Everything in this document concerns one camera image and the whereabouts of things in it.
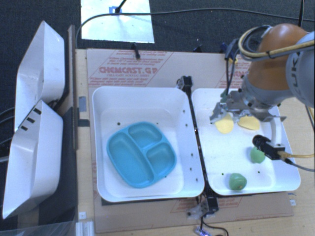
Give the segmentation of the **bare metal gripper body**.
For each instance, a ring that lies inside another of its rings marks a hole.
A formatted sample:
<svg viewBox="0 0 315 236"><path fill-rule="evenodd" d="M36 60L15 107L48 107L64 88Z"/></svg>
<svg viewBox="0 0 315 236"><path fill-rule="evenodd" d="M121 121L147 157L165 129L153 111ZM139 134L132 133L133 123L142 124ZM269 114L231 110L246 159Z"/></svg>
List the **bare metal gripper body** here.
<svg viewBox="0 0 315 236"><path fill-rule="evenodd" d="M227 93L225 89L220 95L219 103L226 104L227 113L233 113L239 110L248 110L251 116L264 118L264 104L253 91L246 88L239 88Z"/></svg>

